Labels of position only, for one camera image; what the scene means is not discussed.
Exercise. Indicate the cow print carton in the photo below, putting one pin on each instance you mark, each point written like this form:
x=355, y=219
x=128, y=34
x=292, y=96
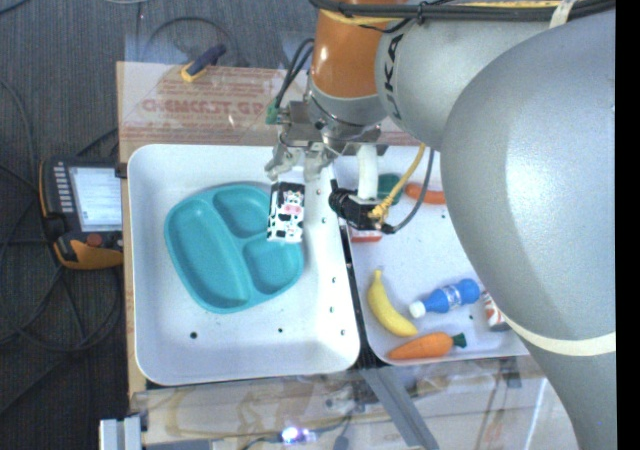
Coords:
x=286, y=213

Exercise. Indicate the yellow banana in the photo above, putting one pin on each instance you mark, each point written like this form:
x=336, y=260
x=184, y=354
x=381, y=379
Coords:
x=385, y=308

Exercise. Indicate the black cylinder on white bracket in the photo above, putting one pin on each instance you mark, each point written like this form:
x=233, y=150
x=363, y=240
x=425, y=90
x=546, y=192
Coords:
x=356, y=208

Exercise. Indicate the brown cardboard board, red print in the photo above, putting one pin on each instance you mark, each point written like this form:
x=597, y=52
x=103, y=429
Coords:
x=200, y=108

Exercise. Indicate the dark green block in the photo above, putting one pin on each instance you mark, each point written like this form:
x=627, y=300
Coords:
x=386, y=184

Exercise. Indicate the orange and white can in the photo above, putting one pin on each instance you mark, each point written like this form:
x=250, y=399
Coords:
x=494, y=313

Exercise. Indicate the orange sausage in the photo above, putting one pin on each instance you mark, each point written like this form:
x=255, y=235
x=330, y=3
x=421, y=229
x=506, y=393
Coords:
x=425, y=195

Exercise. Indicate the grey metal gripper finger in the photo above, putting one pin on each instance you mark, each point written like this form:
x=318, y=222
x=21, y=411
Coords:
x=316, y=164
x=282, y=160

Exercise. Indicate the orange carrot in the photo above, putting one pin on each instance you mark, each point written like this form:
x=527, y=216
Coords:
x=422, y=346

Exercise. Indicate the blue bottle with white cap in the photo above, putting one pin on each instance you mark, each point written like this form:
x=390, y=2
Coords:
x=442, y=299

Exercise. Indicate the white plastic tray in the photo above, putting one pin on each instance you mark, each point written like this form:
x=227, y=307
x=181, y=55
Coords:
x=430, y=258
x=240, y=343

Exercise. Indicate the blue divided plate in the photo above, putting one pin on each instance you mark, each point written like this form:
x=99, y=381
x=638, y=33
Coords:
x=210, y=253

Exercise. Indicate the red and white packet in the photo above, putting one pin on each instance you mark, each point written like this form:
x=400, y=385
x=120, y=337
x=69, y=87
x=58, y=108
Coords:
x=365, y=236

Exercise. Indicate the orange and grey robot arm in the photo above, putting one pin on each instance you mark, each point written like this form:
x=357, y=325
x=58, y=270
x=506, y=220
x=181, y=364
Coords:
x=500, y=138

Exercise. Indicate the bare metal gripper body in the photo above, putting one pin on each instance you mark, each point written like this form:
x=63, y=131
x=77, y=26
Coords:
x=305, y=125

